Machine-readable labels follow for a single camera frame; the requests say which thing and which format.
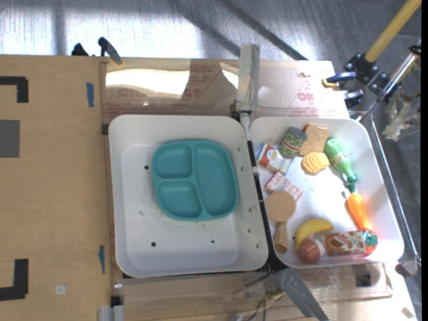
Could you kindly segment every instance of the gray square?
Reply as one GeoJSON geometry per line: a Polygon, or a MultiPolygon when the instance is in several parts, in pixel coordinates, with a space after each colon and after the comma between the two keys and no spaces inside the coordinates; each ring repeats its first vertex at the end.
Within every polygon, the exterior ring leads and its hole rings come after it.
{"type": "Polygon", "coordinates": [[[19,120],[0,120],[0,158],[19,157],[19,120]]]}

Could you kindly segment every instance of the metal floor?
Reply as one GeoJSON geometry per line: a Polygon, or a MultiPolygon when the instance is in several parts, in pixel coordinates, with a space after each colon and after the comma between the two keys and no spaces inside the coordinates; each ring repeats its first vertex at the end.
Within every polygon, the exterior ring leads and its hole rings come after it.
{"type": "MultiPolygon", "coordinates": [[[[353,55],[371,47],[405,1],[0,0],[0,54],[70,55],[81,43],[98,56],[97,41],[104,36],[124,57],[237,59],[241,44],[256,43],[261,60],[328,60],[342,72],[353,55]]],[[[420,37],[421,8],[377,65],[392,73],[420,37]]],[[[356,109],[375,97],[364,91],[356,109]]],[[[380,130],[387,122],[385,106],[381,102],[374,111],[380,130]]],[[[381,142],[421,256],[421,133],[397,142],[381,136],[381,142]]],[[[421,267],[406,282],[422,320],[421,267]]]]}

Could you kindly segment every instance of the brown egg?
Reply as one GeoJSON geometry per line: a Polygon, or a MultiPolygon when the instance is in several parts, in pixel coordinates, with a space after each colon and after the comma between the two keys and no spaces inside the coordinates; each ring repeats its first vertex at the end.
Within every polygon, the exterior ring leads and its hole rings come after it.
{"type": "Polygon", "coordinates": [[[305,239],[298,248],[298,255],[305,263],[315,263],[320,260],[322,253],[315,241],[305,239]]]}

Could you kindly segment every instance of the wooden spoon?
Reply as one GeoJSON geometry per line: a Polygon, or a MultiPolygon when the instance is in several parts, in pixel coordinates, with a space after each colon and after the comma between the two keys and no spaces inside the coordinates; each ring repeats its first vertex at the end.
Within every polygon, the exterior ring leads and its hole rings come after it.
{"type": "Polygon", "coordinates": [[[278,222],[274,236],[275,249],[284,253],[288,250],[287,220],[296,212],[296,200],[287,191],[274,191],[265,202],[267,216],[278,222]]]}

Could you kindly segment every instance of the toy food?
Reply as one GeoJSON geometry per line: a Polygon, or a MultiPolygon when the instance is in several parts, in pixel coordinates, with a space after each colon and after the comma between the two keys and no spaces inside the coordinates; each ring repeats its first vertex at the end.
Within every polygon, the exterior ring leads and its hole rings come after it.
{"type": "Polygon", "coordinates": [[[293,184],[280,171],[277,171],[272,175],[263,189],[267,194],[272,194],[275,191],[286,191],[293,195],[296,201],[302,196],[303,193],[298,186],[293,184]]]}
{"type": "Polygon", "coordinates": [[[299,153],[300,147],[307,138],[308,136],[299,128],[290,127],[281,141],[278,150],[284,157],[294,158],[299,153]]]}
{"type": "Polygon", "coordinates": [[[271,145],[263,144],[256,158],[257,164],[271,173],[276,171],[286,174],[292,158],[284,158],[280,152],[271,145]]]}
{"type": "Polygon", "coordinates": [[[296,211],[296,201],[286,191],[275,191],[266,199],[267,216],[278,222],[274,236],[274,245],[278,252],[286,252],[288,249],[288,236],[286,222],[296,211]]]}
{"type": "Polygon", "coordinates": [[[314,239],[305,239],[298,248],[298,255],[305,263],[314,263],[324,255],[371,254],[377,247],[377,235],[369,229],[327,233],[314,239]]]}
{"type": "Polygon", "coordinates": [[[297,228],[294,238],[296,244],[294,249],[298,249],[300,244],[310,235],[317,232],[327,232],[333,230],[333,224],[329,220],[322,217],[314,217],[312,219],[306,220],[297,228]]]}
{"type": "Polygon", "coordinates": [[[324,152],[332,163],[333,167],[344,175],[344,181],[349,183],[347,188],[352,193],[355,190],[355,182],[357,177],[352,171],[350,159],[343,151],[339,141],[336,138],[330,138],[326,142],[324,152]]]}
{"type": "Polygon", "coordinates": [[[307,139],[300,147],[299,153],[304,156],[309,152],[322,152],[330,131],[326,127],[307,124],[304,132],[307,139]]]}
{"type": "Polygon", "coordinates": [[[309,175],[318,174],[329,165],[330,162],[323,152],[309,152],[302,159],[302,168],[309,175]]]}
{"type": "Polygon", "coordinates": [[[345,207],[357,229],[370,229],[366,208],[362,197],[357,193],[348,194],[345,207]]]}

